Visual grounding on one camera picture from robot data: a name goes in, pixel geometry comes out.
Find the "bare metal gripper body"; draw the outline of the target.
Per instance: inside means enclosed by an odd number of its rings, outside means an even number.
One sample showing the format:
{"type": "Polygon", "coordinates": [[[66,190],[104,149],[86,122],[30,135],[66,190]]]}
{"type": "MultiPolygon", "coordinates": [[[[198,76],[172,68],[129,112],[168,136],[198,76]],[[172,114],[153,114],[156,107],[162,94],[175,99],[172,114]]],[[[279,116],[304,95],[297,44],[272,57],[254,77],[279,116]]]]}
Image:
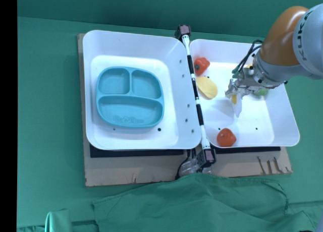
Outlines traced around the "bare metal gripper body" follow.
{"type": "Polygon", "coordinates": [[[254,78],[255,70],[253,67],[246,67],[232,75],[234,91],[238,94],[258,93],[261,89],[260,84],[254,78]]]}

